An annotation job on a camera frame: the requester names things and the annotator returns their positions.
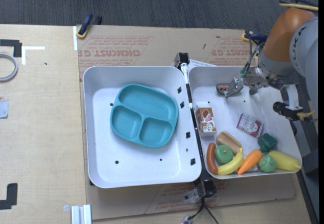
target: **wooden table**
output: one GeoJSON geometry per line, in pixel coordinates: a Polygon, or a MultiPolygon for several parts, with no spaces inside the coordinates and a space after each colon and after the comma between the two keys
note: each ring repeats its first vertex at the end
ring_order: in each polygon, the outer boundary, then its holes
{"type": "MultiPolygon", "coordinates": [[[[0,25],[1,39],[26,47],[14,79],[0,83],[9,101],[0,119],[0,200],[7,184],[18,184],[17,205],[0,210],[2,223],[70,223],[64,205],[86,199],[78,53],[72,26],[0,25]]],[[[0,59],[0,77],[8,65],[0,59]]],[[[211,208],[219,223],[310,223],[297,180],[293,199],[211,208]]],[[[180,223],[196,210],[97,220],[95,223],[180,223]]],[[[194,223],[214,223],[206,210],[194,223]]]]}

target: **toy banana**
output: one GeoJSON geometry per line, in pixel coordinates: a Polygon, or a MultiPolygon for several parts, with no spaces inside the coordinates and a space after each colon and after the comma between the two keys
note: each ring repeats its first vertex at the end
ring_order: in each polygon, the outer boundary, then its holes
{"type": "Polygon", "coordinates": [[[218,167],[217,174],[226,175],[226,174],[233,173],[242,165],[243,161],[244,161],[243,148],[240,148],[239,152],[234,156],[234,158],[231,161],[218,167]]]}

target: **black tape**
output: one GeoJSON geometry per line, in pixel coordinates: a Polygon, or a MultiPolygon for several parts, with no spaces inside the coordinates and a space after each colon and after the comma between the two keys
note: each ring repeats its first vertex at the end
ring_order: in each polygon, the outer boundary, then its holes
{"type": "Polygon", "coordinates": [[[0,39],[0,46],[14,47],[14,57],[21,58],[22,43],[19,40],[0,39]]]}
{"type": "Polygon", "coordinates": [[[18,184],[7,185],[7,199],[0,200],[0,210],[9,210],[12,205],[17,205],[18,184]]]}

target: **small candy box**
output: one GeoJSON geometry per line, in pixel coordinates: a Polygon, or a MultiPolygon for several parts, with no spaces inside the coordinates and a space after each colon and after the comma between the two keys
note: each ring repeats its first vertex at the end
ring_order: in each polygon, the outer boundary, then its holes
{"type": "Polygon", "coordinates": [[[261,135],[263,123],[243,113],[241,114],[236,127],[253,137],[258,138],[261,135]]]}
{"type": "Polygon", "coordinates": [[[201,137],[213,136],[216,132],[214,115],[211,107],[198,107],[196,119],[201,137]]]}

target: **blue and yellow clamp handle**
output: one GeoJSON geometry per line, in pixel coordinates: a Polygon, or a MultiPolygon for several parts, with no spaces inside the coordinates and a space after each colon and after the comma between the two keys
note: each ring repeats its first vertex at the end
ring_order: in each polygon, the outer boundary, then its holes
{"type": "Polygon", "coordinates": [[[83,24],[76,31],[76,36],[79,39],[84,39],[86,37],[86,35],[88,33],[88,25],[90,24],[92,18],[93,18],[93,14],[92,13],[88,13],[88,15],[86,16],[83,24]]]}

